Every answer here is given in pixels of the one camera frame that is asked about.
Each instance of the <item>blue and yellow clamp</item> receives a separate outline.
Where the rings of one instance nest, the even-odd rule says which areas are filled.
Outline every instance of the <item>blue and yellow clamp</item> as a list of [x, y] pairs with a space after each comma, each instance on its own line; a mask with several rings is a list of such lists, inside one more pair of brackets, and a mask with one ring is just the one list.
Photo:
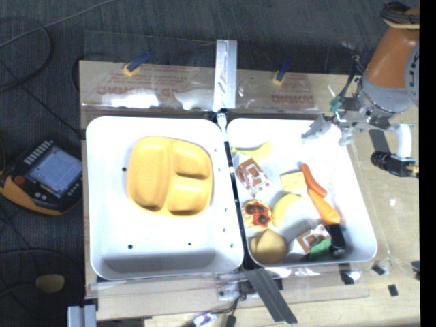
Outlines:
[[152, 50], [147, 50], [137, 56], [132, 62], [126, 64], [123, 68], [124, 74], [127, 76], [132, 76], [139, 72], [141, 65], [146, 63], [153, 56]]
[[289, 69], [289, 66], [291, 65], [291, 57], [288, 57], [287, 59], [285, 59], [285, 61], [283, 62], [283, 64], [281, 65], [280, 69], [276, 71], [276, 73], [274, 74], [274, 78], [273, 78], [273, 82], [276, 85], [281, 85], [283, 84], [283, 81], [285, 80], [285, 75], [287, 70]]

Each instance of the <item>toy banana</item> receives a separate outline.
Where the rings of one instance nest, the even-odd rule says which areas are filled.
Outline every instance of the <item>toy banana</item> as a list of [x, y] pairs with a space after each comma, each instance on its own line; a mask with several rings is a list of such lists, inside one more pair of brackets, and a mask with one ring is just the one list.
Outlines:
[[273, 144], [271, 142], [265, 142], [261, 146], [259, 146], [256, 149], [237, 149], [232, 148], [232, 152], [235, 153], [239, 151], [239, 153], [242, 153], [244, 155], [250, 156], [252, 159], [256, 161], [261, 161], [265, 159], [268, 155], [270, 155], [271, 150], [273, 149]]
[[282, 228], [283, 224], [285, 223], [286, 212], [289, 210], [291, 205], [301, 199], [302, 196], [294, 193], [287, 193], [281, 199], [279, 199], [272, 210], [272, 222], [274, 225], [278, 228]]

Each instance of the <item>white tray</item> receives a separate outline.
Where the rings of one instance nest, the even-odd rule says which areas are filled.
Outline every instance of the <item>white tray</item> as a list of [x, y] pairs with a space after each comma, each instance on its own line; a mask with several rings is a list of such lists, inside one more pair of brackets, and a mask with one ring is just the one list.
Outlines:
[[[354, 173], [353, 165], [346, 147], [339, 146], [341, 132], [336, 126], [319, 137], [303, 143], [301, 134], [309, 129], [312, 121], [285, 119], [245, 119], [230, 121], [228, 140], [231, 147], [253, 148], [265, 142], [272, 142], [271, 154], [258, 165], [270, 179], [270, 187], [264, 188], [256, 196], [272, 209], [275, 202], [284, 195], [280, 174], [298, 171], [299, 163], [309, 165], [315, 180], [328, 191], [325, 200], [342, 215], [342, 225], [347, 249], [339, 258], [308, 262], [287, 256], [282, 262], [268, 266], [302, 266], [310, 264], [365, 262], [377, 252], [377, 240], [369, 219], [367, 208]], [[253, 196], [236, 179], [241, 207]], [[285, 225], [270, 228], [285, 238], [287, 244], [297, 236], [321, 223], [318, 211], [306, 194], [297, 201], [292, 210], [286, 213]], [[259, 236], [245, 225], [248, 242]]]
[[[198, 144], [211, 157], [213, 194], [195, 217], [139, 209], [127, 197], [134, 145], [145, 136]], [[91, 265], [104, 279], [229, 273], [243, 260], [242, 238], [222, 134], [204, 119], [99, 117], [87, 127]]]

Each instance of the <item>toy carrot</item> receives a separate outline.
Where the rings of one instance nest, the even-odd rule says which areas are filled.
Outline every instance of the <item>toy carrot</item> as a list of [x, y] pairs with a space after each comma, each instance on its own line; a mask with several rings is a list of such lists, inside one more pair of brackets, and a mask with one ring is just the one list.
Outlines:
[[311, 197], [313, 204], [320, 213], [321, 218], [326, 224], [339, 224], [341, 221], [340, 214], [328, 204], [318, 193], [312, 189], [308, 189], [307, 193]]
[[317, 181], [313, 178], [309, 166], [307, 164], [303, 163], [300, 166], [300, 171], [305, 176], [305, 181], [306, 181], [307, 187], [309, 189], [312, 189], [315, 193], [320, 195], [322, 198], [325, 198], [327, 196], [327, 190], [325, 190], [323, 187], [321, 187], [321, 185], [319, 185], [317, 183]]

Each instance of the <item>yellow plate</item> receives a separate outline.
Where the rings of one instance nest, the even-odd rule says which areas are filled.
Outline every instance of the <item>yellow plate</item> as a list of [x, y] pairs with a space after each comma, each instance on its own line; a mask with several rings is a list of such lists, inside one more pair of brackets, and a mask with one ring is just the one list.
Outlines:
[[139, 207], [166, 215], [196, 215], [212, 196], [212, 162], [200, 146], [149, 136], [136, 143], [127, 171], [127, 192]]

